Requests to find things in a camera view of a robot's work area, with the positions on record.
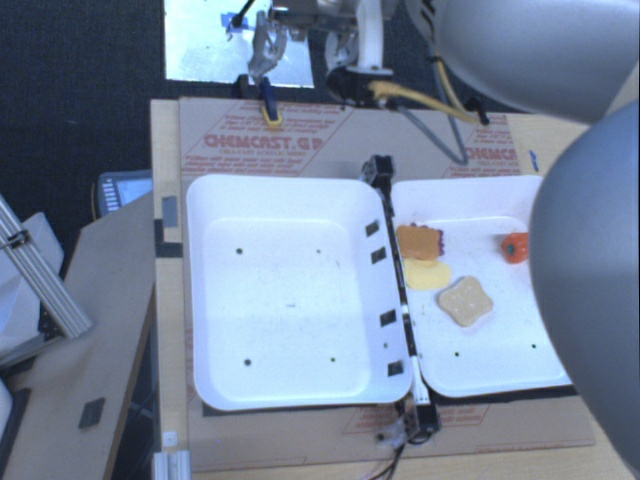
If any brown cardboard board, red print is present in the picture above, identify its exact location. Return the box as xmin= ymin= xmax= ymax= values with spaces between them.
xmin=178 ymin=96 xmax=597 ymax=474

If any orange toast slice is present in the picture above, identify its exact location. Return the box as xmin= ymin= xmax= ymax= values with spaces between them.
xmin=395 ymin=224 xmax=442 ymax=262

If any white plastic tray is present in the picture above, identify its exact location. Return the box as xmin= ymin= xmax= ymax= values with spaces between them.
xmin=185 ymin=173 xmax=416 ymax=413
xmin=389 ymin=174 xmax=574 ymax=399

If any thin black and white rod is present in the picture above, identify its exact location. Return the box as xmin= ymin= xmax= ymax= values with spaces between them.
xmin=375 ymin=181 xmax=430 ymax=405

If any yellow oval chip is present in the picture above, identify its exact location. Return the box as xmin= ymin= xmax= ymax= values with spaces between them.
xmin=402 ymin=258 xmax=453 ymax=292

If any beige square biscuit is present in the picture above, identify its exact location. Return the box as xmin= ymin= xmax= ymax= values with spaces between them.
xmin=436 ymin=275 xmax=495 ymax=329

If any black cylinder on white bracket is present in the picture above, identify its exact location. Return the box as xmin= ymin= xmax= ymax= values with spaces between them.
xmin=324 ymin=0 xmax=396 ymax=108

